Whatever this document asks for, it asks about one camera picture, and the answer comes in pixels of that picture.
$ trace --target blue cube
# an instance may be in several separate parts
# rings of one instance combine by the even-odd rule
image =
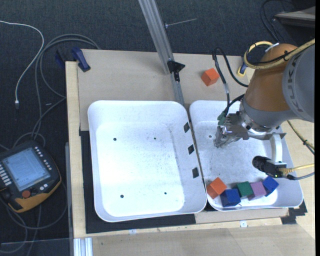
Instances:
[[[271,176],[266,177],[262,184],[266,191],[266,197],[269,196],[273,191],[275,191],[275,189],[279,186],[279,183],[276,182],[276,180]]]
[[[221,195],[221,202],[223,207],[236,206],[241,202],[238,189],[226,189]]]

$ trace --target red button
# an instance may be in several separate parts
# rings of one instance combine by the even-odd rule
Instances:
[[[29,198],[31,196],[31,193],[29,190],[25,190],[22,192],[22,197],[23,198]]]

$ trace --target orange block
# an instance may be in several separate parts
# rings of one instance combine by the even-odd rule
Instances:
[[[201,79],[206,86],[210,86],[217,82],[219,77],[217,71],[214,68],[210,68],[202,74]]]
[[[221,195],[226,189],[226,184],[224,184],[224,182],[219,177],[217,177],[206,187],[206,192],[212,199],[215,199],[217,196]]]

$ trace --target green cube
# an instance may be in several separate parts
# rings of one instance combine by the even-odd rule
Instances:
[[[248,181],[238,183],[236,188],[238,189],[241,198],[251,196],[254,193]]]

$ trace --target empty white tray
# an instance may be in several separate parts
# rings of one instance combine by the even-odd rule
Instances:
[[[190,106],[190,117],[198,149],[200,164],[206,186],[220,177],[228,189],[241,182],[262,181],[267,175],[254,168],[252,159],[255,156],[271,158],[271,144],[250,138],[231,142],[224,148],[216,148],[214,139],[218,125],[217,117],[226,108],[226,101],[198,100]],[[239,103],[233,104],[229,113],[239,110]],[[287,167],[293,167],[286,141],[282,139],[283,161]],[[261,208],[296,207],[302,203],[303,193],[298,180],[277,178],[277,189],[269,196],[260,199],[242,199],[233,207],[223,207],[220,196],[212,199],[207,195],[209,204],[219,211],[247,210]]]
[[[187,111],[173,101],[88,109],[94,207],[107,222],[197,213],[207,203]]]

